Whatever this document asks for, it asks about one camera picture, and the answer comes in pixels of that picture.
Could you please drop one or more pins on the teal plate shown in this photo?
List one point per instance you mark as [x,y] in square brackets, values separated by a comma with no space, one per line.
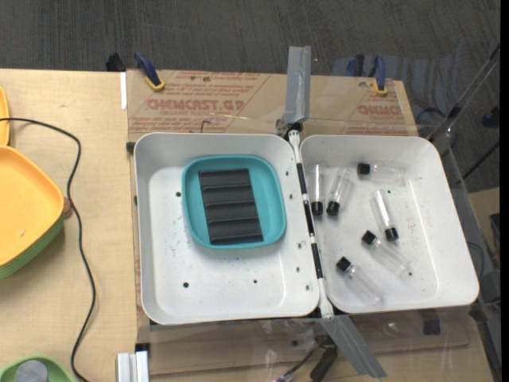
[270,197]

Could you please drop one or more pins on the black ribbed rack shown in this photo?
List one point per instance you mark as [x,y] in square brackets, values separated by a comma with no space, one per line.
[230,205]

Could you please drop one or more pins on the thin black and white rod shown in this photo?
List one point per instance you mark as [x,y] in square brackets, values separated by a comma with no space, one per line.
[301,177]

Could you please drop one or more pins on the clear bottle with black cap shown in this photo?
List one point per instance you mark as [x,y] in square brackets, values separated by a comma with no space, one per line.
[369,237]
[344,263]
[391,234]
[363,168]
[317,208]
[333,208]

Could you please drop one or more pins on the brown cardboard board red print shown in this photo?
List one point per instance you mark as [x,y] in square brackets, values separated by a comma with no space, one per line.
[246,102]

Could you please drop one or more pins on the white plastic tray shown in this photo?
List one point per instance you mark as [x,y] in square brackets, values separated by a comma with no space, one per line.
[429,229]
[222,285]

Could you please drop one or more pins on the green plate stack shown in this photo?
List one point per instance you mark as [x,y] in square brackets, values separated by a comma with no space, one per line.
[47,249]

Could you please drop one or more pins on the yellow plate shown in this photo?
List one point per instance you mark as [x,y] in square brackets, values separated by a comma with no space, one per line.
[24,201]

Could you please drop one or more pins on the grey metal can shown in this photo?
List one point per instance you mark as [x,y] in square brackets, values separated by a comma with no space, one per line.
[32,372]

